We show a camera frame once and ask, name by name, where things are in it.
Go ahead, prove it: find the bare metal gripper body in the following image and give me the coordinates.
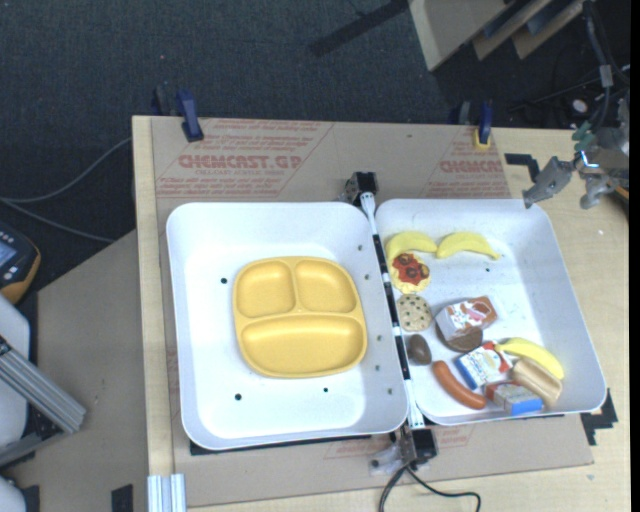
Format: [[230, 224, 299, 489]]
[[592, 125, 630, 176]]

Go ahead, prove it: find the white plastic tray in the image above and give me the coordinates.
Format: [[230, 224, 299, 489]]
[[373, 198, 609, 427], [165, 201, 411, 451]]

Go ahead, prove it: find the yellow banana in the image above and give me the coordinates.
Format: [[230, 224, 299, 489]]
[[435, 231, 501, 261], [493, 337, 565, 381], [384, 230, 440, 261]]

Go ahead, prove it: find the orange and white carton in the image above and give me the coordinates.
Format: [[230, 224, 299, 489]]
[[434, 295, 501, 342]]

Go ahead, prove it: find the pizza slice with red topping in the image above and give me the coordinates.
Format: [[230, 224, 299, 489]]
[[389, 251, 432, 295]]

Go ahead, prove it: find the thin black and white rod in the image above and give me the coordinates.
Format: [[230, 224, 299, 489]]
[[359, 191, 427, 430]]

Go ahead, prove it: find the tan biscuit with dark chips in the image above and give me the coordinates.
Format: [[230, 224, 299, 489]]
[[396, 293, 433, 333]]

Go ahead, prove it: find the white and blue carton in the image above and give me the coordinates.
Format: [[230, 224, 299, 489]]
[[453, 341, 515, 391]]

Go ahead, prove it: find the tan bread roll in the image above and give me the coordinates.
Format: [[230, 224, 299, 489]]
[[509, 358, 563, 406]]

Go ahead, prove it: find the brown chocolate lump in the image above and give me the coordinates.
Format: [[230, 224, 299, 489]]
[[405, 333, 433, 365]]

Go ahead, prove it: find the red and blue carton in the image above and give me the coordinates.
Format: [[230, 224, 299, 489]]
[[483, 379, 545, 416]]

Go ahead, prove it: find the orange sausage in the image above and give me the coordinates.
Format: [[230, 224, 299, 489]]
[[431, 360, 487, 411]]

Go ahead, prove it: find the brown cardboard board red print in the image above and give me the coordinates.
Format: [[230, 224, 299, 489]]
[[149, 117, 596, 509]]

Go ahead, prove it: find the yellow divided plate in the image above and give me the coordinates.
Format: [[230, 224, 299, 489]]
[[232, 256, 369, 380]]

